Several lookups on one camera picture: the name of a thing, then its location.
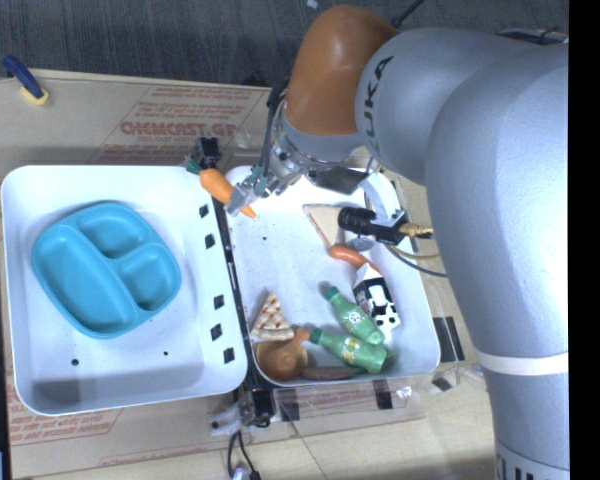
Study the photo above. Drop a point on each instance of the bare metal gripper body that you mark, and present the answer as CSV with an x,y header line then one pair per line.
x,y
282,175

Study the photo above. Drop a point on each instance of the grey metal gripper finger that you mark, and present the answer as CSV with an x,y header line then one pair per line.
x,y
241,199

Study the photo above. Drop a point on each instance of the orange carrot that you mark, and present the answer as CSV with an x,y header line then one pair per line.
x,y
215,182

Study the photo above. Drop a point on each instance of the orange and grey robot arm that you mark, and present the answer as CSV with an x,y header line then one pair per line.
x,y
470,168

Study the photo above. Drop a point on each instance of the triangular bread slice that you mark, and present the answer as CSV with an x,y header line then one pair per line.
x,y
326,222

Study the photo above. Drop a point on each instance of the white plastic tray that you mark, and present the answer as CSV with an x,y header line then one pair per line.
x,y
280,268
130,383

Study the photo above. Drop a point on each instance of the thin black rod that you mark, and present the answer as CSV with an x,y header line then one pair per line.
x,y
236,288

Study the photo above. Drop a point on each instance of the orange sausage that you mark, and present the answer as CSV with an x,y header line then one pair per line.
x,y
347,254

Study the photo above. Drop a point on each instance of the small grey round disc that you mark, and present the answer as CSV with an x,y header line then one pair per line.
x,y
362,244

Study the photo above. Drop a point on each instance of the pizza slice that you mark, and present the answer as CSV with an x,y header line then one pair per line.
x,y
271,318

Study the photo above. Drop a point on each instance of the blue divided plate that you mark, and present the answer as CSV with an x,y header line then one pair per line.
x,y
100,273

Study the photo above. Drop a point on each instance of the green bottle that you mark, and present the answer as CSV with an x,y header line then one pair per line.
x,y
355,318
355,352

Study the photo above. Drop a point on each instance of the cow print milk carton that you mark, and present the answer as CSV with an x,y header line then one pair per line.
x,y
380,303

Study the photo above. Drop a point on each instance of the brown chicken drumstick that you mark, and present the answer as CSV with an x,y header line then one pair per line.
x,y
280,360

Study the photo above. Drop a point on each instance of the brown cardboard board, red print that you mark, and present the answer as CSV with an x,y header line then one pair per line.
x,y
90,118

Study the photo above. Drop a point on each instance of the brown biscuit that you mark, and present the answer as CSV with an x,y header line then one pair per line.
x,y
327,373

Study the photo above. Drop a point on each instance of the black cylinder on white bracket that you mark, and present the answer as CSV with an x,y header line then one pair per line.
x,y
360,220

